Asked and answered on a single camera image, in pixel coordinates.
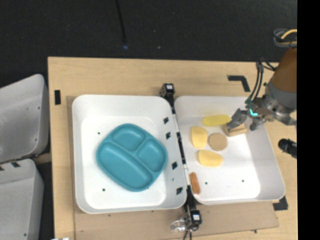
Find thin black and white rod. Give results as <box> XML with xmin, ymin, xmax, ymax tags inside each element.
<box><xmin>168</xmin><ymin>95</ymin><xmax>195</xmax><ymax>211</ymax></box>

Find tan bread piece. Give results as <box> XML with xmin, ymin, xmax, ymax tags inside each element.
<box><xmin>222</xmin><ymin>122</ymin><xmax>249</xmax><ymax>138</ymax></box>

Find black block with thin wires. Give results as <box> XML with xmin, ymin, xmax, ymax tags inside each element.
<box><xmin>159</xmin><ymin>82</ymin><xmax>176</xmax><ymax>98</ymax></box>
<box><xmin>184</xmin><ymin>208</ymin><xmax>203</xmax><ymax>227</ymax></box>

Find orange sausage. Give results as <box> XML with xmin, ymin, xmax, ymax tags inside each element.
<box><xmin>188</xmin><ymin>171</ymin><xmax>202</xmax><ymax>195</ymax></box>

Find black cylinder on white bracket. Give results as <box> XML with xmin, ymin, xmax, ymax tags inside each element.
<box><xmin>277</xmin><ymin>138</ymin><xmax>298</xmax><ymax>160</ymax></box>

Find white plastic tray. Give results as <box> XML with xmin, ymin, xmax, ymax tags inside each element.
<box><xmin>173</xmin><ymin>95</ymin><xmax>287</xmax><ymax>206</ymax></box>
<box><xmin>71</xmin><ymin>94</ymin><xmax>189</xmax><ymax>215</ymax></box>

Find blue divided plate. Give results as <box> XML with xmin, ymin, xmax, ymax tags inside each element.
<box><xmin>95</xmin><ymin>122</ymin><xmax>169</xmax><ymax>193</ymax></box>

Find yellow corn cob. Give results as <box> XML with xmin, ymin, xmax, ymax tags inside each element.
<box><xmin>201</xmin><ymin>114</ymin><xmax>232</xmax><ymax>128</ymax></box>

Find yellow potato slice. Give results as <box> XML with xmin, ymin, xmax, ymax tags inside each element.
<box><xmin>190</xmin><ymin>125</ymin><xmax>209</xmax><ymax>150</ymax></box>
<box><xmin>197</xmin><ymin>149</ymin><xmax>224</xmax><ymax>168</ymax></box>

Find tan round biscuit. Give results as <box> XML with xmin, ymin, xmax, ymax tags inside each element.
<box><xmin>207</xmin><ymin>132</ymin><xmax>229</xmax><ymax>152</ymax></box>

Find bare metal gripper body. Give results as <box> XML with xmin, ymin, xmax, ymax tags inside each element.
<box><xmin>246</xmin><ymin>95</ymin><xmax>298</xmax><ymax>126</ymax></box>

